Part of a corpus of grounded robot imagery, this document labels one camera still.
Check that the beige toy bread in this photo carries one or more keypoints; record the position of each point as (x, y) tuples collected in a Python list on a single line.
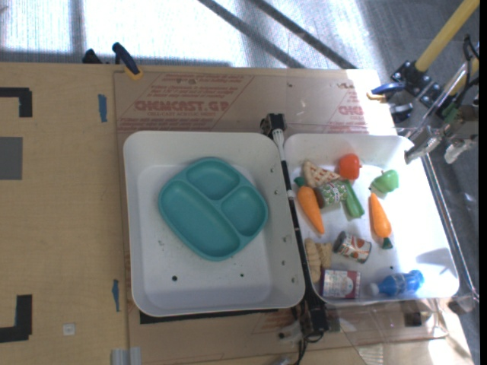
[(312, 261)]

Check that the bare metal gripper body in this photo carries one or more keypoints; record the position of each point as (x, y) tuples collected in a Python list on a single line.
[(466, 122)]

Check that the beige lattice pie slice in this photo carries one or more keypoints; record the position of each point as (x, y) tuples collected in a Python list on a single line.
[(317, 173)]

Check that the blue plastic bottle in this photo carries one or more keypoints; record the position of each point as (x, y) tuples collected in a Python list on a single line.
[(399, 283)]

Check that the orange toy carrot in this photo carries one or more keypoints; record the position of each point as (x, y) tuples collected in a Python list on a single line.
[(379, 219), (310, 205)]

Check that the green toy apple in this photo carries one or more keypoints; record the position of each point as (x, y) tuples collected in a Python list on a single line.
[(388, 180)]

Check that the small green label can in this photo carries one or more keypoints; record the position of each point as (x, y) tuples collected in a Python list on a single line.
[(333, 193)]

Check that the small red and white can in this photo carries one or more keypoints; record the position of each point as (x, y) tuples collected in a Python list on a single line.
[(354, 247)]

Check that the small dark red carton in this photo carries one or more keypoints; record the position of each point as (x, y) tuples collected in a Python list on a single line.
[(340, 283)]

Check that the orange toy bell pepper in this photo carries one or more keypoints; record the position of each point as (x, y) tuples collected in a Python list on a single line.
[(349, 167)]

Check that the brown cardboard board red print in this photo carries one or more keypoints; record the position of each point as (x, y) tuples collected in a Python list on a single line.
[(228, 97)]

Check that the white plastic tray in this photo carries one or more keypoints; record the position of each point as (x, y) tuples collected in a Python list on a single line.
[(414, 219), (198, 280)]

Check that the beige toy biscuit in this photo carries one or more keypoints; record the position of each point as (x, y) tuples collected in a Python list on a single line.
[(326, 254)]

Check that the thin black and white rod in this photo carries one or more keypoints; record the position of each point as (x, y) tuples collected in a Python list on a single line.
[(290, 188)]

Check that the teal divided plate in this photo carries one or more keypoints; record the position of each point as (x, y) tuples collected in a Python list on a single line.
[(201, 215)]

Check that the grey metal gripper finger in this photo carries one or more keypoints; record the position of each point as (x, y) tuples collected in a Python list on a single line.
[(458, 151), (420, 145)]

